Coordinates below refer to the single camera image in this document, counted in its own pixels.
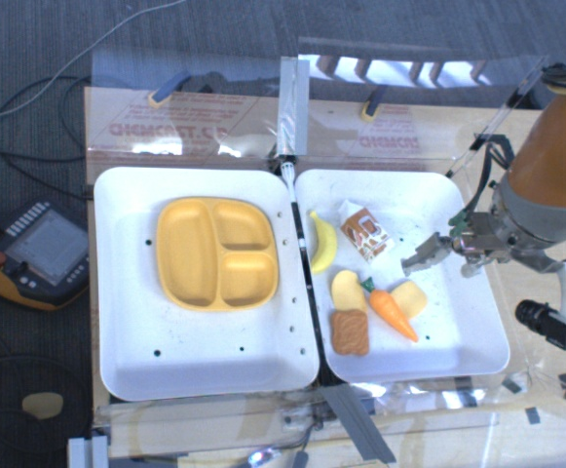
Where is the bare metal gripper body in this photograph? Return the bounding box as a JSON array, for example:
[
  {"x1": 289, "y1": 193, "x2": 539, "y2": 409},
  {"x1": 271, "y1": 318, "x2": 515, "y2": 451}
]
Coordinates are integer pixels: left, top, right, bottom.
[{"x1": 451, "y1": 211, "x2": 516, "y2": 266}]

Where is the pale yellow bread slice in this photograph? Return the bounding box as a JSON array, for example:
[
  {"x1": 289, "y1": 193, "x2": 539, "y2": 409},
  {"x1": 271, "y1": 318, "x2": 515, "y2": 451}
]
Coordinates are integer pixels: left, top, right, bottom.
[
  {"x1": 390, "y1": 280, "x2": 429, "y2": 321},
  {"x1": 330, "y1": 269, "x2": 369, "y2": 314}
]

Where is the white plastic tray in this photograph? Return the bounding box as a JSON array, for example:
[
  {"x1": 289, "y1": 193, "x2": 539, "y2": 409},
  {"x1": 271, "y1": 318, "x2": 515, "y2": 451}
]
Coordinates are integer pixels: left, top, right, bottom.
[
  {"x1": 293, "y1": 168, "x2": 511, "y2": 385},
  {"x1": 93, "y1": 165, "x2": 321, "y2": 403}
]

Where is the white and brown carton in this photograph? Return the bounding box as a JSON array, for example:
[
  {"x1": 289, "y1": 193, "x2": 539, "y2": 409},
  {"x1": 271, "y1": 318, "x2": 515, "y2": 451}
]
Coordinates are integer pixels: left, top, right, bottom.
[{"x1": 338, "y1": 198, "x2": 396, "y2": 265}]

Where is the orange carrot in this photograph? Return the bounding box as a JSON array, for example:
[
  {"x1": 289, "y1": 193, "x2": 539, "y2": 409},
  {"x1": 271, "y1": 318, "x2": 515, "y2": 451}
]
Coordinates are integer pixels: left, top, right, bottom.
[{"x1": 359, "y1": 276, "x2": 420, "y2": 344}]

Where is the yellow banana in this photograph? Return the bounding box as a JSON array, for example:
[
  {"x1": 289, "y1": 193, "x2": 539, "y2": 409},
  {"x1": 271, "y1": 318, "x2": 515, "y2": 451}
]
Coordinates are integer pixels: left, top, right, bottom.
[{"x1": 308, "y1": 210, "x2": 339, "y2": 276}]

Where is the brown square biscuit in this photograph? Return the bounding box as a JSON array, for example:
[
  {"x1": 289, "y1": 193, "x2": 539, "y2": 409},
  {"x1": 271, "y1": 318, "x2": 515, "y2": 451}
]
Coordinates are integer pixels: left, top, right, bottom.
[{"x1": 330, "y1": 308, "x2": 371, "y2": 358}]

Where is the thin black and white rod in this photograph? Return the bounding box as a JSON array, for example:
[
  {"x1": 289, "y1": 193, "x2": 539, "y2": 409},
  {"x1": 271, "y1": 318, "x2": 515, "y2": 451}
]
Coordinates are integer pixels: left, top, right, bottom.
[{"x1": 280, "y1": 160, "x2": 331, "y2": 386}]

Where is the yellow divided plate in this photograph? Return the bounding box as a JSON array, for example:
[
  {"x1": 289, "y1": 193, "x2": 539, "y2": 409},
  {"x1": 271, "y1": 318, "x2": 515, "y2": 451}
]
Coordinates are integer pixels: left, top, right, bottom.
[{"x1": 155, "y1": 196, "x2": 281, "y2": 313}]

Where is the brown cardboard board, red print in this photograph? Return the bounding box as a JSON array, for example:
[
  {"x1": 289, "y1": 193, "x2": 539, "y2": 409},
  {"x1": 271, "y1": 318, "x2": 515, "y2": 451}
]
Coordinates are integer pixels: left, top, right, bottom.
[{"x1": 83, "y1": 85, "x2": 566, "y2": 462}]

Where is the pale yellow oval piece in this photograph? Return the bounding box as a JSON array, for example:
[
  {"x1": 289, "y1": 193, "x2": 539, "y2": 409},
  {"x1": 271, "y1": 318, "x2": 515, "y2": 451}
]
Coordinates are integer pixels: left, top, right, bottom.
[{"x1": 20, "y1": 391, "x2": 65, "y2": 420}]

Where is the black cylinder on white bracket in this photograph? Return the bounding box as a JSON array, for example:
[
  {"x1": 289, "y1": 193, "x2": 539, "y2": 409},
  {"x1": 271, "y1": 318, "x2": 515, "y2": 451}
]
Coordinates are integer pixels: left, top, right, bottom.
[{"x1": 514, "y1": 256, "x2": 566, "y2": 351}]

